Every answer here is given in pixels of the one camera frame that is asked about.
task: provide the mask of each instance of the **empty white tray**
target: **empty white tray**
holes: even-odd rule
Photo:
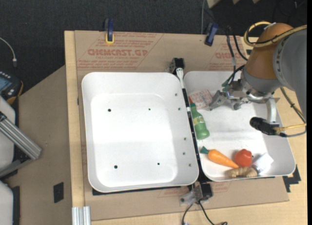
[[[189,185],[198,165],[178,78],[92,72],[82,80],[88,177],[100,192]]]
[[[217,90],[222,90],[222,83],[232,72],[217,71],[191,71],[184,77],[188,95],[192,92],[208,89],[213,96]],[[269,136],[252,128],[249,121],[252,117],[267,118],[265,104],[243,104],[241,109],[234,111],[228,100],[224,105],[207,111],[198,110],[206,121],[210,136],[198,140],[198,150],[205,146],[207,149],[217,149],[229,158],[233,159],[235,152],[245,148],[254,155],[256,160],[265,152],[274,159],[271,167],[258,177],[273,177],[292,174],[295,169],[295,161],[287,138]],[[204,154],[200,154],[200,161],[204,174],[211,180],[220,182],[243,179],[229,178],[226,172],[230,169],[213,163]]]

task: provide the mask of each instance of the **tomato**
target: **tomato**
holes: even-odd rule
[[[242,149],[236,152],[234,161],[241,167],[249,167],[253,162],[253,155],[249,150]]]

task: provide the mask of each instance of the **gray floor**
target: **gray floor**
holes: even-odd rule
[[[0,37],[19,60],[13,69],[10,49],[0,42],[0,69],[16,74],[25,91],[64,65],[64,30],[101,30],[105,18],[116,31],[199,34],[203,0],[0,0]],[[218,34],[230,25],[235,34],[260,20],[307,23],[307,0],[222,0],[205,5],[205,26],[216,22]]]

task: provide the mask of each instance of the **carrot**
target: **carrot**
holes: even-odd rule
[[[231,168],[239,168],[239,166],[233,162],[230,158],[223,155],[220,151],[216,149],[207,150],[204,146],[200,150],[200,153],[207,154],[208,158],[216,164]]]

